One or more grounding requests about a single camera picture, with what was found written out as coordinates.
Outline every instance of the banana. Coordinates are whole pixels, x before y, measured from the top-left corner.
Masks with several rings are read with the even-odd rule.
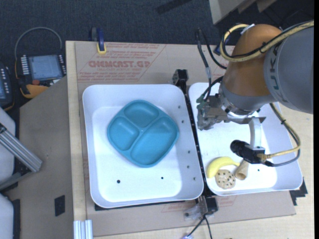
[[[214,159],[207,168],[207,177],[213,178],[218,170],[226,165],[236,165],[239,166],[240,163],[235,162],[230,157],[218,157]]]

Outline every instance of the blue divided dish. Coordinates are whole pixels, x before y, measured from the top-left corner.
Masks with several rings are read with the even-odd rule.
[[[114,116],[107,136],[111,145],[132,163],[152,167],[169,153],[179,131],[162,110],[147,101],[136,100]]]

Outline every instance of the cookie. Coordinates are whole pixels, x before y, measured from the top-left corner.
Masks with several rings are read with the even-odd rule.
[[[222,189],[231,189],[236,185],[235,175],[225,169],[218,170],[215,175],[217,185]]]

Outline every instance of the yellow cable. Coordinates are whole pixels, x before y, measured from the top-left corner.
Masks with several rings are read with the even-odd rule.
[[[243,54],[242,57],[237,57],[237,58],[233,58],[231,56],[229,56],[228,54],[226,54],[224,52],[224,49],[223,49],[223,42],[220,43],[220,54],[222,55],[223,58],[225,58],[226,60],[228,61],[231,61],[231,62],[243,62],[243,61],[247,61],[247,60],[250,60],[250,59],[253,59],[253,58],[256,58],[258,56],[260,56],[261,54],[265,53],[267,50],[269,50],[271,47],[273,47],[274,45],[276,45],[277,43],[281,42],[282,40],[284,40],[285,38],[287,38],[288,36],[294,34],[294,33],[297,33],[305,28],[308,28],[308,27],[312,27],[314,26],[315,24],[315,21],[312,20],[312,21],[309,21],[309,22],[306,22],[304,24],[301,24],[301,25],[298,25],[298,26],[295,26],[289,30],[287,30],[286,32],[283,32],[282,34],[278,35],[278,37],[275,37],[273,40],[271,40],[269,43],[267,43],[265,46],[261,46],[260,49],[258,51],[256,51],[255,53],[251,54],[251,55],[247,55],[245,56],[245,54]],[[227,37],[234,31],[234,30],[237,30],[239,28],[245,28],[247,27],[248,25],[246,24],[238,24],[232,28],[230,28],[224,35],[223,37],[223,40],[226,40]]]
[[[261,159],[261,160],[266,160],[275,156],[280,156],[280,155],[284,155],[284,154],[288,154],[294,151],[297,151],[300,149],[301,147],[301,141],[299,136],[297,135],[297,133],[291,128],[291,126],[286,122],[286,120],[283,118],[283,116],[280,114],[280,112],[277,110],[277,108],[275,107],[274,104],[270,104],[271,108],[273,109],[273,111],[275,112],[275,114],[277,115],[277,117],[280,119],[280,121],[282,122],[282,124],[286,127],[286,129],[288,130],[288,132],[293,136],[297,147],[289,149],[289,150],[285,150],[285,151],[280,151],[280,152],[276,152],[273,154],[257,154],[257,156]]]

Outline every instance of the screen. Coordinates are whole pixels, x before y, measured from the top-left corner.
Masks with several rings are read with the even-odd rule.
[[[29,57],[33,79],[49,80],[62,78],[62,72],[56,55]]]
[[[0,77],[0,99],[4,99],[4,98],[5,98],[4,85]]]

